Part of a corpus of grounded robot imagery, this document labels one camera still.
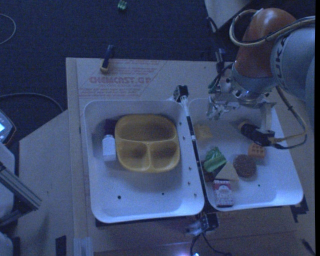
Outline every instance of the round cookie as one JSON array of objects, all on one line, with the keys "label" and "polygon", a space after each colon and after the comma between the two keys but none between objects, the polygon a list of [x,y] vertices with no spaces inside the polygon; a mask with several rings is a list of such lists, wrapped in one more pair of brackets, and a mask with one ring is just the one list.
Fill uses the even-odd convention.
[{"label": "round cookie", "polygon": [[252,177],[257,171],[255,160],[246,154],[237,155],[233,160],[233,167],[236,173],[244,178]]}]

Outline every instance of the small box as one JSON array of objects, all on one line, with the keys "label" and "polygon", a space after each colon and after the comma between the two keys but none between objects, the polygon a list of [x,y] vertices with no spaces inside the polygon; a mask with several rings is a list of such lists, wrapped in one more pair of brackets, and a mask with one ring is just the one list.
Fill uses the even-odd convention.
[{"label": "small box", "polygon": [[215,179],[213,181],[213,192],[216,200],[216,206],[231,207],[234,205],[234,197],[230,181]]}]

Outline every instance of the cheese slice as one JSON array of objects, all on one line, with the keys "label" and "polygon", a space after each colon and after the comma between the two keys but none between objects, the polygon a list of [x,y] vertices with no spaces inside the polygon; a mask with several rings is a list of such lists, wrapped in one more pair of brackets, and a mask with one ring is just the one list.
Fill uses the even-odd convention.
[{"label": "cheese slice", "polygon": [[236,169],[230,162],[226,162],[224,167],[219,171],[219,173],[215,176],[217,180],[229,180],[229,181],[238,181],[239,176],[237,174]]},{"label": "cheese slice", "polygon": [[198,140],[210,139],[213,137],[210,127],[199,123],[194,126],[194,134]]}]

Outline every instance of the yellow divided plate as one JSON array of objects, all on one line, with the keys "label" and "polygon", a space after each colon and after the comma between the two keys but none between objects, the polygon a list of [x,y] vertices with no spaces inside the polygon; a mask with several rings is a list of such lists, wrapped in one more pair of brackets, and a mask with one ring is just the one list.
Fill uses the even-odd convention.
[{"label": "yellow divided plate", "polygon": [[118,161],[127,170],[161,173],[179,163],[176,126],[162,115],[125,115],[116,123],[114,137]]}]

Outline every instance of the green object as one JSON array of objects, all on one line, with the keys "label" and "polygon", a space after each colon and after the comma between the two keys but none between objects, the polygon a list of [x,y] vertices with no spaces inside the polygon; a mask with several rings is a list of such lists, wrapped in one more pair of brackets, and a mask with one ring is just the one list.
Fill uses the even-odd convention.
[{"label": "green object", "polygon": [[225,165],[226,163],[227,160],[225,156],[220,152],[219,148],[216,146],[206,153],[203,167],[208,173],[212,173],[219,167]]},{"label": "green object", "polygon": [[124,11],[126,8],[127,8],[127,2],[123,1],[123,0],[120,0],[119,3],[118,3],[118,9],[120,11]]}]

